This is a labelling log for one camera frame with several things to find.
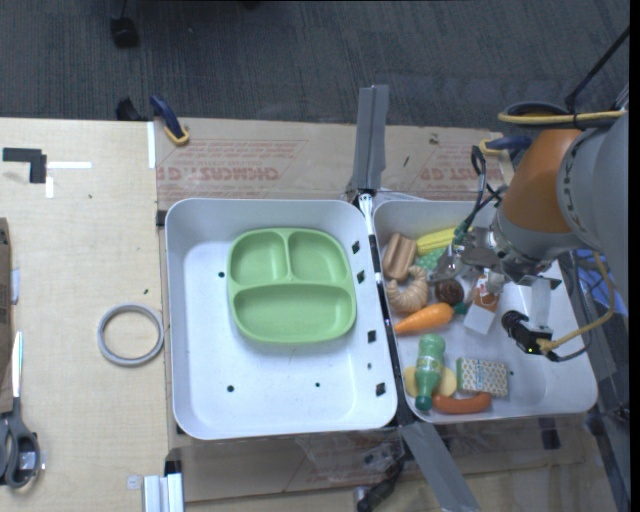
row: corn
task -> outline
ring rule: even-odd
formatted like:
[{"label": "corn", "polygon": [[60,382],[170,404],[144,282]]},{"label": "corn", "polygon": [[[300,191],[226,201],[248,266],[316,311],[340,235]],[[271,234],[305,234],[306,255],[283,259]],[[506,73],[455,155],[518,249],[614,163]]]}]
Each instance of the corn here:
[{"label": "corn", "polygon": [[422,235],[416,240],[418,256],[424,256],[425,254],[433,251],[434,249],[440,249],[446,247],[451,243],[454,237],[454,231],[456,226],[451,228],[441,229],[440,231],[434,231],[427,235]]}]

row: brown ball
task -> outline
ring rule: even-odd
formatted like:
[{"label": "brown ball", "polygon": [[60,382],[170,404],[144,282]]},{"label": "brown ball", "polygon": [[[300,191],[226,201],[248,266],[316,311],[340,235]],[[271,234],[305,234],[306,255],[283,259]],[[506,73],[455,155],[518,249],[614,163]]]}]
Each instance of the brown ball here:
[{"label": "brown ball", "polygon": [[438,281],[435,287],[436,299],[446,302],[450,306],[455,306],[464,300],[464,288],[455,279]]}]

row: green bottle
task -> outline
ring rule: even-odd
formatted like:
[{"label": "green bottle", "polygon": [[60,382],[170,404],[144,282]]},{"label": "green bottle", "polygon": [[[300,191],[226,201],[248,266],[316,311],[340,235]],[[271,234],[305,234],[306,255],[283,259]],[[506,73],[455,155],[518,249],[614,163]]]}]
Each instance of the green bottle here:
[{"label": "green bottle", "polygon": [[416,408],[420,411],[426,412],[431,409],[431,393],[442,379],[442,354],[445,348],[444,338],[438,334],[425,334],[420,337],[416,361]]}]

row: green divided plate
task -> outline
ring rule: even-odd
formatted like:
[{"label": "green divided plate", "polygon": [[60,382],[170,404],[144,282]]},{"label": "green divided plate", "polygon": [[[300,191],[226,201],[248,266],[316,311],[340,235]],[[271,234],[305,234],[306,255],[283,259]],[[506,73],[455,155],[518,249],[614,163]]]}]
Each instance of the green divided plate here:
[{"label": "green divided plate", "polygon": [[355,321],[349,261],[323,231],[248,231],[231,245],[227,276],[233,319],[256,341],[326,341],[342,336]]}]

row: red sausage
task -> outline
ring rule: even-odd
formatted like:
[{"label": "red sausage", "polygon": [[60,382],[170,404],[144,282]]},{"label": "red sausage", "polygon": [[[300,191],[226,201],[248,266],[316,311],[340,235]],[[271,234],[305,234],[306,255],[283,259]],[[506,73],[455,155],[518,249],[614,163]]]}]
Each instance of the red sausage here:
[{"label": "red sausage", "polygon": [[491,394],[486,391],[480,391],[470,398],[451,398],[436,393],[431,399],[433,408],[446,414],[473,414],[491,405]]}]

